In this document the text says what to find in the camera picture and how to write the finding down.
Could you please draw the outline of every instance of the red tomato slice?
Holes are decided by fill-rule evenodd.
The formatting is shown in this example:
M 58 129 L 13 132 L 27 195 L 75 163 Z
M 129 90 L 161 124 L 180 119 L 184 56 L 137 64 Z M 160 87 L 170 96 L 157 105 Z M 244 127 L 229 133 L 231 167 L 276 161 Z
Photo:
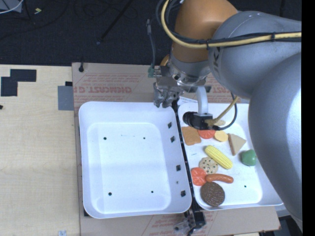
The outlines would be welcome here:
M 207 181 L 206 181 L 206 175 L 207 173 L 199 167 L 192 168 L 191 169 L 191 178 L 192 178 L 192 183 L 197 186 L 203 186 Z
M 207 129 L 207 130 L 198 130 L 199 136 L 203 139 L 210 139 L 213 138 L 216 131 L 213 129 Z

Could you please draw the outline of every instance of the white tray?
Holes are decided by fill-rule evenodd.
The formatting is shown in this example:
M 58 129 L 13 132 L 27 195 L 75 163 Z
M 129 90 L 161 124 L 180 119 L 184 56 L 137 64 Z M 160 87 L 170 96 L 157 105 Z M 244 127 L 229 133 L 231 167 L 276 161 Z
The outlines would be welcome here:
M 219 116 L 229 104 L 209 104 L 209 113 L 213 114 L 213 118 Z M 206 204 L 200 196 L 200 186 L 193 186 L 197 203 L 206 210 L 232 209 L 243 207 L 259 207 L 259 206 L 278 206 L 282 204 L 282 200 L 274 190 L 259 161 L 255 166 L 246 166 L 242 164 L 240 156 L 241 152 L 253 149 L 249 128 L 248 128 L 248 104 L 237 104 L 238 115 L 234 124 L 225 129 L 226 133 L 238 135 L 247 140 L 240 152 L 235 156 L 232 155 L 229 142 L 219 142 L 215 138 L 202 139 L 201 143 L 192 146 L 185 145 L 188 164 L 190 169 L 198 167 L 199 161 L 203 157 L 207 157 L 204 148 L 207 145 L 213 145 L 223 152 L 233 162 L 233 167 L 229 170 L 219 166 L 217 173 L 226 174 L 234 178 L 233 183 L 218 182 L 225 191 L 225 200 L 219 207 L 211 207 Z M 198 112 L 197 103 L 184 103 L 179 107 L 178 115 L 181 126 L 187 126 L 183 122 L 183 115 L 186 112 Z M 234 108 L 232 108 L 222 118 L 228 125 L 234 117 Z
M 94 218 L 182 213 L 191 192 L 174 111 L 87 102 L 79 110 L 83 204 Z

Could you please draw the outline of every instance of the corn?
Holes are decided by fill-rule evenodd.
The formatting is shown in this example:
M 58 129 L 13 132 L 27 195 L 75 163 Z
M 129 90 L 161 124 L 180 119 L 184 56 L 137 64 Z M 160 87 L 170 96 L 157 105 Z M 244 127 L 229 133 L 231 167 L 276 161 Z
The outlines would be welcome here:
M 218 164 L 220 164 L 225 169 L 231 169 L 233 167 L 232 161 L 224 155 L 220 150 L 212 145 L 208 145 L 205 148 L 206 154 L 215 160 Z

